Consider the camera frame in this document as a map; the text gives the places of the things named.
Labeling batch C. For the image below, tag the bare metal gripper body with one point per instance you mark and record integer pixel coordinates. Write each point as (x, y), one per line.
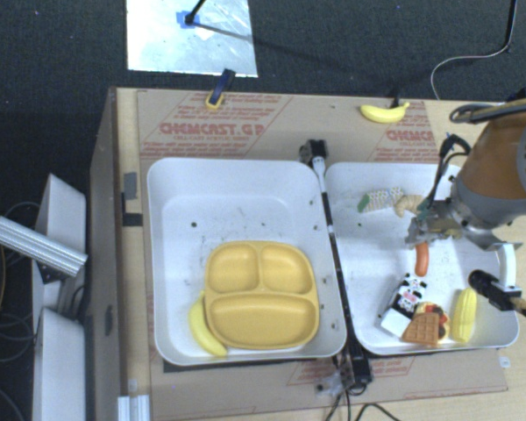
(438, 222)

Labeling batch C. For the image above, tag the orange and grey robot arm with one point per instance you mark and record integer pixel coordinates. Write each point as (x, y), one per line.
(493, 160)

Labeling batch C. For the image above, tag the tan croissant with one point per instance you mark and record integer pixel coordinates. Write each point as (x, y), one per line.
(405, 204)

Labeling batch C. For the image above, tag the orange sausage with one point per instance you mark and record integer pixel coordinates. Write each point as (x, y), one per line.
(421, 261)

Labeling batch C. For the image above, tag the white plastic tray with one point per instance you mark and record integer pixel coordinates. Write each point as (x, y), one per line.
(372, 252)
(228, 209)

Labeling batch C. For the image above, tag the cow print milk carton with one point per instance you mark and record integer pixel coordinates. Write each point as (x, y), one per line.
(403, 305)

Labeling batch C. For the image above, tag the yellow corn cob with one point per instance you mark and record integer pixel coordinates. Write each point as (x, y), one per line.
(464, 316)

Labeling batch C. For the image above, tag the thin black and white rod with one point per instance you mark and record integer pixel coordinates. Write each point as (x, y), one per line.
(336, 252)

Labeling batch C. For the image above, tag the brown waffle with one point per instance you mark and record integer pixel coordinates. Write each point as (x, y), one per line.
(421, 330)

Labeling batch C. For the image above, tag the yellow banana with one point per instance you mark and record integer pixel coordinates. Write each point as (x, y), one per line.
(383, 113)
(201, 327)

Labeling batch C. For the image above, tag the yellow divided plate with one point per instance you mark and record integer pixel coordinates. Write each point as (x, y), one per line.
(263, 296)

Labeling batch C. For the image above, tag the brown cardboard board red print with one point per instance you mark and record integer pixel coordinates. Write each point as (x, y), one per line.
(263, 125)

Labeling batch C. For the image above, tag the black cylinder on white bracket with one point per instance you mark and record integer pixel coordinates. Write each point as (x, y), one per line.
(486, 284)

